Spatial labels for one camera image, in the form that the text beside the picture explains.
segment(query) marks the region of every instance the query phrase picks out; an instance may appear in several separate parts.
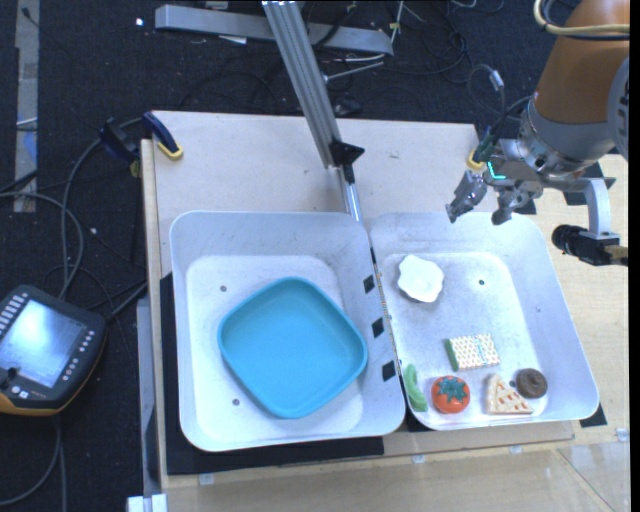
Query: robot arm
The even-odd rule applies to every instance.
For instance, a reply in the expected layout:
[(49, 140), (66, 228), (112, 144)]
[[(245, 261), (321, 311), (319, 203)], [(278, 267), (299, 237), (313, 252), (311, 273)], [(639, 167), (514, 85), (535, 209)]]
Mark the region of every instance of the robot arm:
[(563, 37), (523, 109), (518, 138), (499, 139), (500, 123), (488, 131), (469, 156), (469, 169), (447, 212), (455, 222), (493, 187), (498, 210), (492, 221), (501, 224), (546, 187), (582, 192), (589, 229), (561, 226), (554, 244), (593, 265), (626, 264), (626, 255), (611, 251), (619, 246), (619, 237), (609, 229), (607, 188), (612, 180), (584, 174), (614, 147), (628, 158), (630, 2), (583, 0), (565, 27), (547, 23), (541, 3), (536, 0), (536, 19)]

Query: red tomato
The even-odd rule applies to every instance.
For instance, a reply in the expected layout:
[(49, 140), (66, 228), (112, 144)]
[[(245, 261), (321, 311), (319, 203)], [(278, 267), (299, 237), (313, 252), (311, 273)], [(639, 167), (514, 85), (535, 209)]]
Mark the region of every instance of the red tomato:
[(470, 396), (467, 383), (453, 375), (440, 377), (431, 386), (433, 405), (445, 414), (463, 411), (469, 405)]

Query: chocolate donut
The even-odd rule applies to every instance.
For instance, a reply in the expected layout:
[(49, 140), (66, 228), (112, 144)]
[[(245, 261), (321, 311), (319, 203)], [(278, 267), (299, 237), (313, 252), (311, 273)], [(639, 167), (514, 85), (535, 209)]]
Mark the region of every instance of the chocolate donut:
[(516, 389), (525, 398), (540, 398), (547, 392), (547, 379), (538, 370), (525, 368), (516, 376)]

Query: pizza slice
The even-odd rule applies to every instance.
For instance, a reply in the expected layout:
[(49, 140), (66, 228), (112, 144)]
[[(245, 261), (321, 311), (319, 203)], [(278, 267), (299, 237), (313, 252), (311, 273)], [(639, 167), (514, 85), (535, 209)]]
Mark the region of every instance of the pizza slice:
[(494, 373), (487, 386), (487, 412), (489, 414), (531, 414), (533, 409), (518, 392)]

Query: blue oval dish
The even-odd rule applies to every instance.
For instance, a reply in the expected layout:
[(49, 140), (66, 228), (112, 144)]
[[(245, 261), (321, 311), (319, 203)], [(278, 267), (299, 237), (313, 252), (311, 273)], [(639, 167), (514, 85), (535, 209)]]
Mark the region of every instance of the blue oval dish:
[(367, 345), (320, 288), (279, 279), (232, 309), (218, 327), (222, 358), (268, 411), (307, 416), (340, 394), (367, 364)]

